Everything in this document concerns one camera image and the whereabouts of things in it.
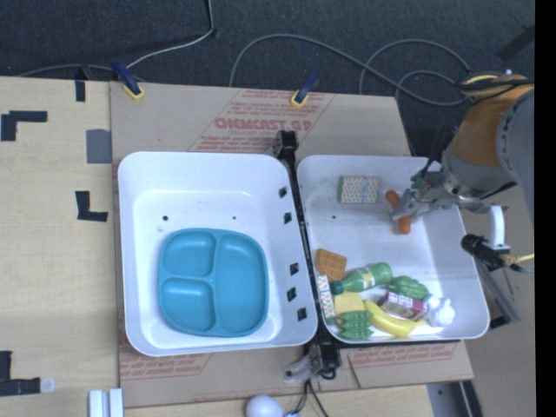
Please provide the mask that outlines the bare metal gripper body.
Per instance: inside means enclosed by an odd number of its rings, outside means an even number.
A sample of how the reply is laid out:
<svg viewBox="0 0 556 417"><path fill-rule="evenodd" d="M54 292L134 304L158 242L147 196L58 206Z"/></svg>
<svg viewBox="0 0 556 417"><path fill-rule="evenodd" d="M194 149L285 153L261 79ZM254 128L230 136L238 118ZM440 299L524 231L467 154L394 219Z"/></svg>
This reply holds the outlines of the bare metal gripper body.
<svg viewBox="0 0 556 417"><path fill-rule="evenodd" d="M452 206L471 211L483 208L479 193L451 174L415 174L410 189L418 192L419 214Z"/></svg>

